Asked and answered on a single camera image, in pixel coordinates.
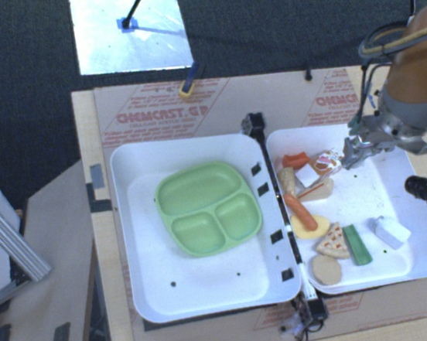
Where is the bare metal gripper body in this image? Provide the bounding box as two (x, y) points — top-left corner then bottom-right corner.
(357, 109), (427, 159)

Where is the orange and white packet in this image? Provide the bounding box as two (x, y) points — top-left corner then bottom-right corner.
(307, 148), (346, 179)

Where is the white plastic tray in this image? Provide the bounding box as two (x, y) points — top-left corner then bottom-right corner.
(108, 123), (307, 328)
(263, 110), (427, 302)

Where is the pale toy sandwich wedge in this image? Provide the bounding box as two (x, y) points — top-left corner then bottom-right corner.
(294, 177), (336, 204)

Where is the white cube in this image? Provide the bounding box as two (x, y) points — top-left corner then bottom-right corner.
(293, 162), (323, 189)

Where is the red-orange toy sausage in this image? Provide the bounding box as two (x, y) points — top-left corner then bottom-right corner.
(281, 150), (312, 170)

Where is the beige toy corn cob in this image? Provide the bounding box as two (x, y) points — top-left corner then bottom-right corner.
(276, 166), (300, 199)

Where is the orange carrot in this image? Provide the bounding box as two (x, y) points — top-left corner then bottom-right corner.
(282, 189), (319, 234)

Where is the yellow round toy slice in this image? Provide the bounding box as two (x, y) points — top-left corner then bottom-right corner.
(289, 210), (333, 243)

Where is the small white carton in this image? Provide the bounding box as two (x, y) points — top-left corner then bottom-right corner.
(367, 212), (414, 254)

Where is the thin black and white rod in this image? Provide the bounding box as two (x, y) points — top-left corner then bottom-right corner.
(254, 124), (313, 302)

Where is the toy pizza slice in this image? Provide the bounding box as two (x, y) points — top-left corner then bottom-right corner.
(313, 220), (352, 264)

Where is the green flat stick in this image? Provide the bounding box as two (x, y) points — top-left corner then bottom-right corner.
(341, 221), (375, 268)

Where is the beige round biscuit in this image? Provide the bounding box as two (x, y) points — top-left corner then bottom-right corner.
(309, 251), (344, 288)

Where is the brown cardboard board red print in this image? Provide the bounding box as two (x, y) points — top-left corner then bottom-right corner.
(92, 46), (427, 341)

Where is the green divided plate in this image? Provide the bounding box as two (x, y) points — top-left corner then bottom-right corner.
(150, 155), (268, 263)

